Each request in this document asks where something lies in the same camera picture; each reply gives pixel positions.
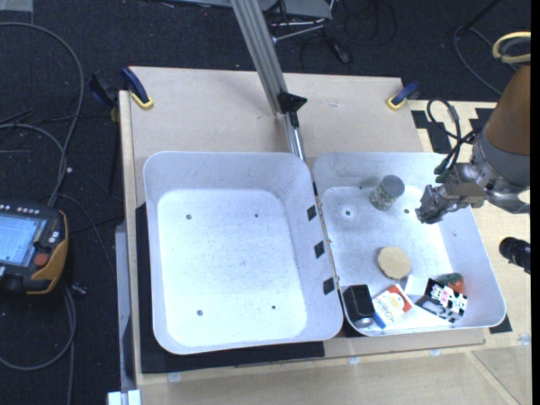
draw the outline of black floor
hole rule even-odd
[[[497,93],[466,69],[454,49],[456,30],[492,1],[337,0],[325,33],[350,47],[352,63],[342,64],[324,38],[311,34],[280,41],[278,56],[284,72],[399,77],[404,84],[419,82],[420,99],[496,101]],[[510,32],[530,31],[531,7],[532,0],[501,0],[474,24],[474,31],[460,36],[463,58],[494,89],[504,89],[513,72],[491,57],[490,46],[478,34],[493,43]],[[32,23],[58,35],[78,56],[85,87],[96,71],[120,87],[119,73],[126,65],[254,68],[230,9],[142,0],[34,0],[33,9],[0,10],[0,24]],[[269,21],[283,18],[268,15]],[[292,23],[294,17],[287,20]],[[297,29],[286,26],[273,33]],[[57,178],[57,147],[41,132],[5,125],[38,127],[63,143],[77,110],[77,66],[47,33],[0,25],[0,71],[0,199],[46,202]],[[31,113],[4,121],[20,111]],[[71,230],[66,281],[88,289],[76,300],[75,404],[105,403],[107,392],[120,388],[114,232],[123,205],[116,131],[109,110],[86,89],[68,151],[69,172],[56,204],[67,214]],[[41,297],[0,296],[0,356],[6,360],[45,362],[68,334],[58,290]],[[69,353],[32,372],[0,364],[0,403],[65,403],[68,374]]]

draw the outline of yellow clamp pad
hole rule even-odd
[[[394,111],[399,110],[403,106],[403,104],[405,103],[405,100],[407,99],[407,98],[405,98],[399,104],[394,105],[392,103],[392,101],[394,100],[394,98],[396,96],[397,96],[397,94],[393,95],[389,100],[386,101],[386,104],[390,107],[391,110],[394,110]]]
[[[134,93],[132,93],[132,97],[133,97],[133,100],[137,102],[137,105],[139,105],[144,110],[147,110],[148,108],[152,108],[152,105],[154,104],[154,100],[150,96],[148,97],[148,102],[142,102],[139,99],[139,97]]]

